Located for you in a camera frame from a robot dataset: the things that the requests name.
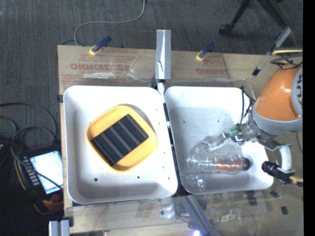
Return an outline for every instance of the blue and yellow clamp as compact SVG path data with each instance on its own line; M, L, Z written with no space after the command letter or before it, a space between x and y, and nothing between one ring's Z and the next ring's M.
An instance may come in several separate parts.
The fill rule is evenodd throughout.
M203 49L202 51L200 51L197 55L197 59L200 61L203 61L206 57L207 52L212 52L214 50L214 45L213 42L210 42L205 49Z
M107 36L106 38L102 39L101 41L99 41L96 45L92 46L90 48L90 54L92 55L96 55L99 52L102 51L102 48L104 46L107 46L107 44L112 40L112 38L110 36Z

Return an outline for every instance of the bottle cap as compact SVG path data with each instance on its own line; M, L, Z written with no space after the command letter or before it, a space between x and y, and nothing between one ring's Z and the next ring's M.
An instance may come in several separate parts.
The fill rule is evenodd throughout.
M246 171L250 168L251 162L248 158L243 157L243 168L242 171Z

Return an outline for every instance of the blue light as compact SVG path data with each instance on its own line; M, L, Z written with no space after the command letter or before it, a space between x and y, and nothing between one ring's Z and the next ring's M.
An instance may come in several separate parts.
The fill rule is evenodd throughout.
M193 232L193 236L201 236L200 231L195 230L195 231Z

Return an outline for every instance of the yellow container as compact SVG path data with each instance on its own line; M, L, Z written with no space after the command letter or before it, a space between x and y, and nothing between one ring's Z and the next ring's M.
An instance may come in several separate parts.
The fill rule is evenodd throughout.
M92 139L100 133L111 127L113 124L121 120L126 115L130 115L134 121L143 129L148 135L148 138L140 143L135 149L125 155L122 159L114 165L105 159L102 153L92 143ZM131 107L126 105L119 105L109 109L102 115L94 119L87 127L85 132L86 140L93 150L98 153L106 162L109 168L116 172L124 173L143 162L150 154L152 154L158 147L158 138L154 130L149 124Z

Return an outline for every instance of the white cable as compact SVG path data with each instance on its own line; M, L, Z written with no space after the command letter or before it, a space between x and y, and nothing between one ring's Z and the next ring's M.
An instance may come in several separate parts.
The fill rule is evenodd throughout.
M135 21L137 20L138 18L140 18L144 12L144 7L145 7L145 0L143 0L143 5L142 5L142 11L140 13L139 16L137 16L136 18L134 19L130 19L130 20L126 20L126 21L119 21L119 22L107 22L107 21L90 21L90 22L86 22L86 23L83 23L81 25L79 25L75 31L74 31L74 42L75 42L75 45L78 45L78 42L77 42L77 38L76 38L76 34L77 34L77 31L84 25L88 25L88 24L123 24L123 23L129 23L129 22L132 22L132 21Z

